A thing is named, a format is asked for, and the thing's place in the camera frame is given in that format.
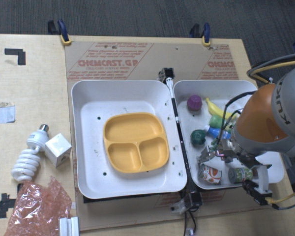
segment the blue bottle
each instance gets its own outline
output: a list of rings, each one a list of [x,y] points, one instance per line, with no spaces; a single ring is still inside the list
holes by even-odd
[[[212,128],[209,125],[206,125],[203,129],[206,133],[210,134],[213,138],[216,138],[218,134],[220,133],[219,128]],[[231,134],[227,132],[226,130],[223,130],[221,139],[229,139],[231,137]]]

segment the tin can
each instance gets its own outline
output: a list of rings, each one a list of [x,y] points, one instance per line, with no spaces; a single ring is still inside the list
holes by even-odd
[[[243,183],[245,180],[251,180],[253,173],[248,168],[230,168],[228,170],[228,178],[231,183]]]
[[[199,165],[198,179],[212,184],[219,184],[222,177],[222,171],[210,167],[206,164]]]

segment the table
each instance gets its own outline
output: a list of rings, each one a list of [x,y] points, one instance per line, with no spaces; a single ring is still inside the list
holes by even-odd
[[[191,38],[70,37],[73,41],[201,44],[198,39]],[[229,45],[238,78],[249,80],[246,71],[250,64],[240,39],[212,39],[211,43]],[[23,49],[26,52],[26,66],[17,65],[17,57],[6,56],[5,48]],[[68,141],[71,140],[66,83],[64,46],[59,36],[0,34],[0,103],[14,104],[16,108],[15,122],[0,124],[0,195],[7,193],[11,199],[16,197],[17,182],[11,177],[10,170],[21,150],[27,147],[27,136],[41,124],[49,125],[50,137],[61,133]],[[47,186],[50,175],[62,184],[74,201],[72,161],[65,161],[54,168],[48,159],[41,156],[41,166],[34,180]],[[283,180],[270,188],[277,198],[293,192],[286,172]],[[283,204],[288,206],[294,202],[291,199]],[[12,209],[9,209],[7,218],[0,219],[0,235],[6,230],[11,213]],[[76,215],[76,210],[72,209],[71,214]],[[199,217],[196,220],[196,235],[295,235],[295,208],[252,210]],[[183,219],[175,219],[84,231],[81,235],[182,235],[183,226]],[[193,227],[190,219],[188,227]]]

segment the yellow divided plate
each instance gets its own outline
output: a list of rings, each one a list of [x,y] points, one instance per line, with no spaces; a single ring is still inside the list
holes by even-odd
[[[150,113],[129,113],[109,118],[103,130],[112,166],[123,173],[158,169],[169,158],[168,142],[160,120]]]

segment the gray carpet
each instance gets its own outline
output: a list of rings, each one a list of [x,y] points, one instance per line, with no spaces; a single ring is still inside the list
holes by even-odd
[[[294,53],[295,0],[0,0],[0,33],[47,34],[60,18],[70,35],[98,36],[189,37],[208,22],[210,37],[242,39],[251,65]]]

